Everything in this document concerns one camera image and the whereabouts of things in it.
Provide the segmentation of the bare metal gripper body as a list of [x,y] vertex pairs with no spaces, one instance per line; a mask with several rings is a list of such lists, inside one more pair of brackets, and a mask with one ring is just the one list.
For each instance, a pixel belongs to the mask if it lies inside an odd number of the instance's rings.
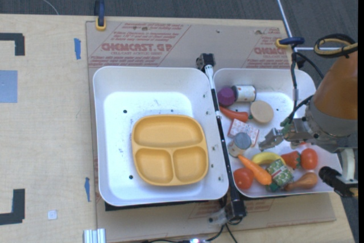
[[326,151],[339,151],[339,141],[349,136],[349,124],[343,121],[317,122],[312,118],[294,118],[283,128],[283,137],[292,144],[311,143]]

